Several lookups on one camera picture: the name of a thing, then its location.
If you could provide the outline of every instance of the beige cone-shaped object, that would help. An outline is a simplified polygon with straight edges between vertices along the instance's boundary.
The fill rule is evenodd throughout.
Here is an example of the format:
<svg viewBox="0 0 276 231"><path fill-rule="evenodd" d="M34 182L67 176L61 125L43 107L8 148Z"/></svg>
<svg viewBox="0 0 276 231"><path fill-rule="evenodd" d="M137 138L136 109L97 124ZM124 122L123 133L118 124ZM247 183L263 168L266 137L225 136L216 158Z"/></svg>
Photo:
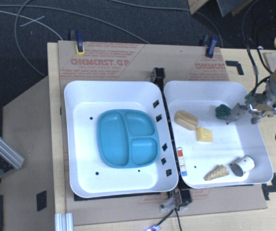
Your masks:
<svg viewBox="0 0 276 231"><path fill-rule="evenodd" d="M220 165L215 170L208 173L206 175L206 177L204 177L204 179L205 180L213 180L213 179L216 179L216 178L219 178L219 177L226 176L228 174L229 174L229 170L225 166Z"/></svg>

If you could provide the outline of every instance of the wooden edge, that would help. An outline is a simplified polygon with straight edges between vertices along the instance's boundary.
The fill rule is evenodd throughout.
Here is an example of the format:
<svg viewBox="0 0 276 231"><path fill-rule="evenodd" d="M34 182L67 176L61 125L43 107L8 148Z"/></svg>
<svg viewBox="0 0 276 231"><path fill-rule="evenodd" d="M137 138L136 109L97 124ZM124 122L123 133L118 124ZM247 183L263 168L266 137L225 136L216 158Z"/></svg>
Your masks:
<svg viewBox="0 0 276 231"><path fill-rule="evenodd" d="M58 44L48 43L48 73L55 213L66 213Z"/></svg>

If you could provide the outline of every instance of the tan oval object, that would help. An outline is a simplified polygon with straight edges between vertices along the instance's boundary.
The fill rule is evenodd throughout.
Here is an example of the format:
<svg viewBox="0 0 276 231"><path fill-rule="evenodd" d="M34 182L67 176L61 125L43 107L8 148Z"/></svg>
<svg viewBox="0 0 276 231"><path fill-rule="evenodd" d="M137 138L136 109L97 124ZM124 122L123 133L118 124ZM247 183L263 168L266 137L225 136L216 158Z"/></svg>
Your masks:
<svg viewBox="0 0 276 231"><path fill-rule="evenodd" d="M180 110L175 115L175 122L189 130L196 130L199 120L194 115Z"/></svg>

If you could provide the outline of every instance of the yellow sponge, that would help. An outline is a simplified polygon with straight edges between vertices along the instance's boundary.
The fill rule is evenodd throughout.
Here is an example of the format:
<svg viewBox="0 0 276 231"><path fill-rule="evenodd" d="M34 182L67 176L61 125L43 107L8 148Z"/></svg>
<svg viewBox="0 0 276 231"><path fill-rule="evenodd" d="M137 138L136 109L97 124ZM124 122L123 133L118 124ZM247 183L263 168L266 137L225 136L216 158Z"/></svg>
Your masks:
<svg viewBox="0 0 276 231"><path fill-rule="evenodd" d="M196 134L197 134L197 141L213 142L213 136L212 136L211 130L205 129L203 127L198 127L196 129Z"/></svg>

